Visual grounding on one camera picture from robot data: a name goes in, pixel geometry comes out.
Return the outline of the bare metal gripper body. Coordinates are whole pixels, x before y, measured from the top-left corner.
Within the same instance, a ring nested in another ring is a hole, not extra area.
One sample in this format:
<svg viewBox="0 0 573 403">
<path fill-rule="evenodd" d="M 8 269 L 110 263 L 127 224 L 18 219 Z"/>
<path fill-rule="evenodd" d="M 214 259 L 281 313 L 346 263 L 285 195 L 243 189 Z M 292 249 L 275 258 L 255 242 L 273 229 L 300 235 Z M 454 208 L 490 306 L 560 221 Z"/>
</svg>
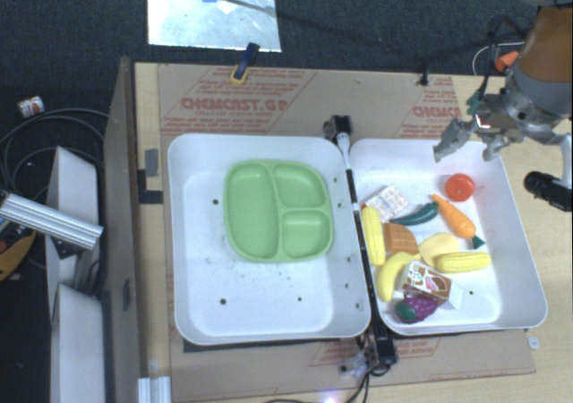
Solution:
<svg viewBox="0 0 573 403">
<path fill-rule="evenodd" d="M 502 88 L 498 94 L 486 94 L 475 113 L 479 129 L 513 139 L 527 137 L 542 145 L 558 145 L 562 135 L 555 126 L 571 117 L 570 93 L 530 97 L 523 91 Z"/>
</svg>

